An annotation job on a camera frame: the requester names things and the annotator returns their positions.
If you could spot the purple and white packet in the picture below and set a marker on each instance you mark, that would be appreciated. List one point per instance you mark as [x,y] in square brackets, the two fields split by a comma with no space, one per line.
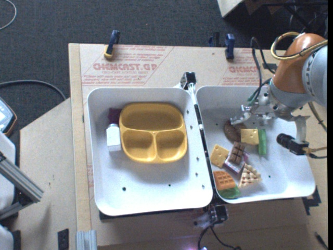
[234,167]

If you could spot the thin black and white rod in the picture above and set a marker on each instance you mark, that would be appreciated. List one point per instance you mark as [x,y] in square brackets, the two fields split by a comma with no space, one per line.
[200,129]

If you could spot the white bottle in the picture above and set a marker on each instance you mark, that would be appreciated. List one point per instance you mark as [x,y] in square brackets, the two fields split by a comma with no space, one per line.
[113,138]

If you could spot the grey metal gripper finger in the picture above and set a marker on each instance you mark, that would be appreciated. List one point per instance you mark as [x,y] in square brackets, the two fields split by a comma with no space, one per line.
[238,118]
[246,108]

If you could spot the white plastic tray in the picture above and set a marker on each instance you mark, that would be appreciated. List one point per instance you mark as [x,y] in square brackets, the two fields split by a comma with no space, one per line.
[156,181]
[283,170]

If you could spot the green pea pod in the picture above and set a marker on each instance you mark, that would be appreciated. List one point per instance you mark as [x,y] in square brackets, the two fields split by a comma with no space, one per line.
[262,142]

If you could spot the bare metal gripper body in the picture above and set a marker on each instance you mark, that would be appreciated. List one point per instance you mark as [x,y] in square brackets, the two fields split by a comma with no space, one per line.
[265,111]

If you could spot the brown cardboard board red print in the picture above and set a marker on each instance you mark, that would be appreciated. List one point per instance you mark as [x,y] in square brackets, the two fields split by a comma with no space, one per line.
[156,66]

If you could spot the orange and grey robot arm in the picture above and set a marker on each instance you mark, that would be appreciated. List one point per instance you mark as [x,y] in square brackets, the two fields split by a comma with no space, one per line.
[294,69]

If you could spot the beige lattice pie slice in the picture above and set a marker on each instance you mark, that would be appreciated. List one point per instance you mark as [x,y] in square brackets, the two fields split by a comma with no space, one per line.
[249,177]

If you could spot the orange waffle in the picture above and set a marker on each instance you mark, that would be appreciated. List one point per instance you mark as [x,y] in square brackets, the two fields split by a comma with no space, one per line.
[223,180]

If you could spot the green leaf-shaped object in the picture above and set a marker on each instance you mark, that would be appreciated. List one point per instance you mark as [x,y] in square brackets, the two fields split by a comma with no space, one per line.
[231,193]

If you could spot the dark purple object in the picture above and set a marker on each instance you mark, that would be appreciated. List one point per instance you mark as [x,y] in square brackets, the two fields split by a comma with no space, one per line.
[114,114]

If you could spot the yellow divided plate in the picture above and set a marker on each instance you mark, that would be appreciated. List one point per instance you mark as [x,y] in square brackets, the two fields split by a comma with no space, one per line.
[152,118]

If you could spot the brown biscuit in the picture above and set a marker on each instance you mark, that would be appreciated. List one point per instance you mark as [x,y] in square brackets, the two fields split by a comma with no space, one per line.
[231,134]

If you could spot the black cylinder on white bracket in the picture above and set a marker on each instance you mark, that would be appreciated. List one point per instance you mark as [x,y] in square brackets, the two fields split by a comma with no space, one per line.
[291,142]

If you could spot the brown chocolate bar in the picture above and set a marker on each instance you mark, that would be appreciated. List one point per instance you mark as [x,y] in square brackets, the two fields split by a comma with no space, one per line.
[237,153]

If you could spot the yellow cheese slice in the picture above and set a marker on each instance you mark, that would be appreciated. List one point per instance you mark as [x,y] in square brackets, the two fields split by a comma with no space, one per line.
[219,156]
[249,137]

